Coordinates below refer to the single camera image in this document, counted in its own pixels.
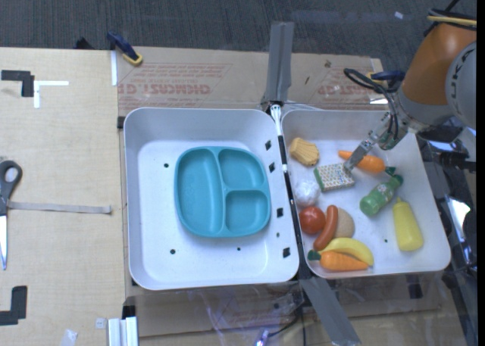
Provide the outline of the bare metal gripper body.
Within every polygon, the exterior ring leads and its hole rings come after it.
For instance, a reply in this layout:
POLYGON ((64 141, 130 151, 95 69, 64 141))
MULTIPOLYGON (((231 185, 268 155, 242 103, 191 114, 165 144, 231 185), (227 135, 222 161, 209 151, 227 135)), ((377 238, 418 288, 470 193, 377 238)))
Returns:
POLYGON ((387 111, 368 132, 365 147, 370 150, 377 145, 382 150, 393 149, 407 135, 408 129, 407 118, 402 119, 397 114, 387 111))

